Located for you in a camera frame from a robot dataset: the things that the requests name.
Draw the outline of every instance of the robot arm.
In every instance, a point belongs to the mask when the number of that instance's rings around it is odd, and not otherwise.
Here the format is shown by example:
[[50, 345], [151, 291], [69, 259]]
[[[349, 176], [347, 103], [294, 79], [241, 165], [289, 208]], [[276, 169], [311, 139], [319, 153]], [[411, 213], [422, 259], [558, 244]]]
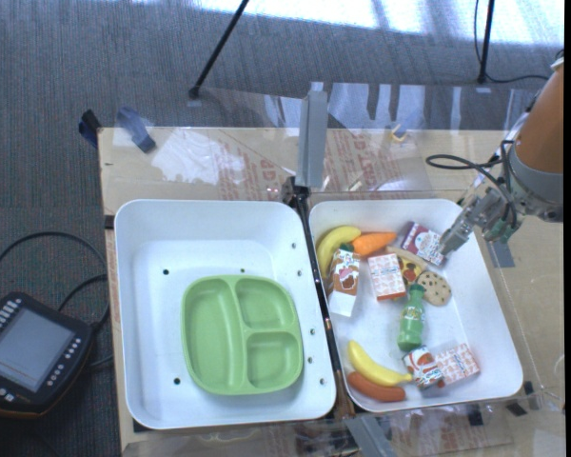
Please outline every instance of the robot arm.
[[507, 242], [526, 215], [562, 222], [563, 59], [552, 69], [530, 110], [503, 141], [499, 176], [483, 176], [463, 201], [463, 211], [452, 227], [442, 235], [443, 255], [462, 246], [474, 227], [482, 229], [487, 241]]

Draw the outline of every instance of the white plastic tray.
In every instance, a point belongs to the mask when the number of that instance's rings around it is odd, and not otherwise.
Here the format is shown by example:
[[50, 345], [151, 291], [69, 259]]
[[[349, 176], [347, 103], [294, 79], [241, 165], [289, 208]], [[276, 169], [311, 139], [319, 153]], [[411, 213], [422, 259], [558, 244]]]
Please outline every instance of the white plastic tray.
[[[277, 202], [135, 200], [116, 214], [125, 392], [135, 420], [154, 429], [314, 419], [328, 413], [336, 386], [303, 224]], [[180, 305], [194, 280], [218, 274], [265, 276], [292, 296], [304, 367], [290, 387], [224, 396], [187, 372]]]
[[[339, 225], [355, 225], [366, 231], [394, 230], [401, 234], [410, 221], [437, 233], [448, 229], [461, 207], [444, 199], [325, 201], [309, 214], [314, 242]], [[401, 242], [400, 237], [394, 245]], [[463, 402], [501, 399], [516, 393], [522, 385], [522, 366], [514, 347], [502, 308], [493, 288], [480, 246], [475, 236], [453, 252], [441, 268], [432, 270], [446, 278], [453, 296], [443, 307], [425, 305], [423, 342], [430, 351], [466, 342], [480, 374], [444, 388], [421, 391], [406, 384], [406, 399], [382, 403], [348, 387], [351, 399], [360, 407], [384, 412]], [[406, 298], [377, 301], [372, 293], [367, 262], [360, 269], [358, 299], [352, 316], [331, 314], [339, 357], [345, 373], [352, 370], [346, 345], [359, 342], [378, 363], [405, 372], [403, 352], [397, 346], [399, 316]]]

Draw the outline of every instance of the hot dog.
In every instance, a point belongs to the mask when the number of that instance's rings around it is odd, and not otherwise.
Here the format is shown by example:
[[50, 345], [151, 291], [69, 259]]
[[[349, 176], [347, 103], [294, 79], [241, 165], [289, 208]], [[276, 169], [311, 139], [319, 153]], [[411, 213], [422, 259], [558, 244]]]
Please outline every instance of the hot dog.
[[364, 378], [362, 374], [355, 370], [347, 374], [346, 381], [351, 387], [377, 401], [389, 403], [401, 401], [406, 397], [406, 391], [404, 391], [403, 387], [377, 385], [376, 383]]

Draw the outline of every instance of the black pole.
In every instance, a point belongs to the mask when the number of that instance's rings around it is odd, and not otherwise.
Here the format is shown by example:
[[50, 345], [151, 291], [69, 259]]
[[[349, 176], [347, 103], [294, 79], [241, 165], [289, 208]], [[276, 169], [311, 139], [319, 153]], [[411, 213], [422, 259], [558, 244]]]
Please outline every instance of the black pole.
[[218, 42], [216, 49], [213, 51], [213, 53], [209, 57], [209, 60], [207, 61], [206, 66], [203, 68], [203, 71], [201, 71], [201, 75], [199, 76], [199, 79], [197, 79], [197, 82], [195, 83], [194, 87], [192, 87], [191, 89], [188, 90], [188, 96], [190, 98], [198, 98], [199, 97], [199, 88], [201, 87], [201, 85], [203, 85], [203, 82], [206, 80], [207, 74], [209, 73], [209, 71], [211, 70], [211, 67], [213, 66], [214, 62], [218, 58], [220, 51], [225, 46], [226, 41], [228, 40], [228, 37], [230, 36], [230, 33], [232, 32], [233, 29], [235, 29], [235, 26], [237, 25], [237, 22], [239, 21], [239, 17], [241, 17], [244, 10], [246, 9], [247, 2], [249, 2], [249, 0], [243, 0], [241, 2], [241, 5], [239, 6], [239, 8], [235, 12], [235, 14], [232, 16], [232, 19], [230, 20], [230, 23], [228, 24], [228, 27], [226, 28], [225, 33], [220, 38], [220, 42]]
[[480, 74], [478, 83], [486, 81], [486, 60], [488, 59], [488, 44], [491, 39], [491, 26], [493, 25], [493, 10], [495, 0], [488, 0], [488, 10], [486, 11], [486, 27], [484, 29], [484, 42], [482, 43], [482, 59], [480, 61]]

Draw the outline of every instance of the orange toy carrot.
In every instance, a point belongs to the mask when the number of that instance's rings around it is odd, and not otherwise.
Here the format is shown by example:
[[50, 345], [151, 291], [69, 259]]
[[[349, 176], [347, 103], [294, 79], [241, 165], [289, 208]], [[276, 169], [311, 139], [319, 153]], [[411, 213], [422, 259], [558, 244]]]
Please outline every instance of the orange toy carrot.
[[351, 245], [355, 253], [365, 256], [391, 244], [397, 237], [398, 234], [391, 231], [363, 233], [356, 239], [353, 239]]

